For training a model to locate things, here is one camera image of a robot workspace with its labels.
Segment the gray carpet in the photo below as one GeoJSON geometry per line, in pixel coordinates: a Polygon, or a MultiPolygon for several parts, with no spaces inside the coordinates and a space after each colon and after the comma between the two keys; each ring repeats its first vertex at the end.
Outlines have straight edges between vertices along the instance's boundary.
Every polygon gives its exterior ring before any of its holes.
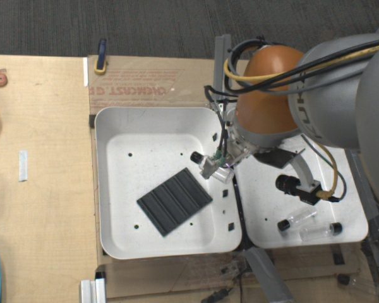
{"type": "Polygon", "coordinates": [[[214,37],[264,35],[301,51],[374,32],[379,0],[0,0],[0,54],[213,58],[214,37]]]}

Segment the black bottle cap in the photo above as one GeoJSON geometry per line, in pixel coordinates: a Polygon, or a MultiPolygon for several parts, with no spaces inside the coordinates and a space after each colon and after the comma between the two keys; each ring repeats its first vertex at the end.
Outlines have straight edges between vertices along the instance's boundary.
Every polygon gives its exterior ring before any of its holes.
{"type": "Polygon", "coordinates": [[[203,156],[198,153],[197,151],[194,151],[192,154],[191,154],[191,157],[190,159],[194,162],[194,163],[197,163],[197,164],[201,164],[202,162],[202,158],[203,156]]]}
{"type": "Polygon", "coordinates": [[[351,280],[351,277],[346,274],[338,274],[337,275],[337,282],[341,285],[347,286],[349,284],[349,281],[351,280]]]}
{"type": "Polygon", "coordinates": [[[280,221],[278,222],[278,229],[281,230],[281,231],[285,231],[286,229],[289,229],[289,227],[291,226],[291,224],[289,223],[288,220],[283,220],[283,221],[280,221]]]}
{"type": "Polygon", "coordinates": [[[342,225],[339,222],[331,224],[333,226],[333,235],[339,235],[342,232],[342,225]]]}

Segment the clear bottle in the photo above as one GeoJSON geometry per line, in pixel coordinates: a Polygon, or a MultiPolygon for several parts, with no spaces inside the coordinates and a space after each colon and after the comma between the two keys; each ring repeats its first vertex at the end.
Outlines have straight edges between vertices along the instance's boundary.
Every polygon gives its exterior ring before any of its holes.
{"type": "Polygon", "coordinates": [[[327,222],[319,225],[302,227],[299,231],[303,241],[310,241],[321,238],[328,238],[339,235],[342,232],[342,225],[339,222],[327,222]]]}
{"type": "Polygon", "coordinates": [[[368,295],[379,298],[379,284],[373,280],[365,279],[358,275],[338,274],[337,283],[341,287],[345,287],[348,291],[356,295],[368,295]]]}
{"type": "Polygon", "coordinates": [[[278,222],[277,226],[281,232],[284,232],[288,229],[296,229],[299,226],[305,224],[309,221],[310,218],[317,214],[317,209],[314,206],[304,206],[300,209],[297,209],[288,216],[278,222]]]}
{"type": "MultiPolygon", "coordinates": [[[[200,169],[203,169],[203,166],[205,165],[205,162],[207,160],[207,156],[203,156],[197,151],[194,151],[191,154],[191,160],[194,163],[197,163],[200,169]]],[[[219,167],[213,174],[212,176],[216,179],[218,179],[220,182],[223,182],[225,184],[230,183],[230,181],[234,177],[234,171],[230,168],[223,168],[219,167]]]]}

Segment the black rectangular object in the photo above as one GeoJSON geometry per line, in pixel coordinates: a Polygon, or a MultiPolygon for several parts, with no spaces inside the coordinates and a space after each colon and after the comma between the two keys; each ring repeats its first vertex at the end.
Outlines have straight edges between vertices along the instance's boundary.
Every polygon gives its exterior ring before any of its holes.
{"type": "Polygon", "coordinates": [[[137,202],[157,230],[165,236],[212,202],[212,198],[185,168],[137,202]]]}

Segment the yellow cable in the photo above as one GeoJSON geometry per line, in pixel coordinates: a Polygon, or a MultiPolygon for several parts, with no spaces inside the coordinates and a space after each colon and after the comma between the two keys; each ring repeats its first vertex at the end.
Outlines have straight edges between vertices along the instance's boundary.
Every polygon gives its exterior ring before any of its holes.
{"type": "MultiPolygon", "coordinates": [[[[352,59],[352,58],[355,58],[355,57],[359,57],[359,56],[364,56],[364,55],[367,55],[367,54],[375,53],[377,51],[379,51],[379,46],[363,49],[363,50],[360,50],[358,52],[353,52],[353,53],[350,53],[348,55],[345,55],[345,56],[333,59],[333,60],[325,62],[323,64],[319,64],[319,65],[317,65],[317,66],[315,66],[313,68],[310,68],[310,69],[308,69],[306,71],[313,71],[315,69],[324,68],[324,67],[327,67],[329,65],[337,64],[339,62],[346,61],[348,59],[352,59]]],[[[269,80],[270,78],[275,78],[276,76],[285,73],[285,72],[281,72],[281,73],[268,74],[268,75],[260,75],[260,76],[240,76],[240,75],[235,75],[232,72],[230,72],[229,66],[228,66],[228,62],[229,62],[229,60],[226,59],[225,63],[223,64],[223,70],[224,70],[225,74],[229,78],[231,78],[231,79],[233,79],[235,81],[260,83],[260,82],[263,82],[265,80],[269,80]]]]}
{"type": "Polygon", "coordinates": [[[318,191],[316,193],[316,196],[318,198],[328,199],[329,197],[331,197],[334,194],[335,188],[337,187],[337,180],[338,180],[337,163],[335,162],[335,159],[334,159],[333,155],[328,151],[327,148],[325,148],[323,145],[321,145],[319,143],[317,143],[317,145],[327,154],[327,156],[329,157],[329,159],[331,161],[331,164],[333,165],[333,171],[334,171],[333,186],[328,191],[318,191]]]}

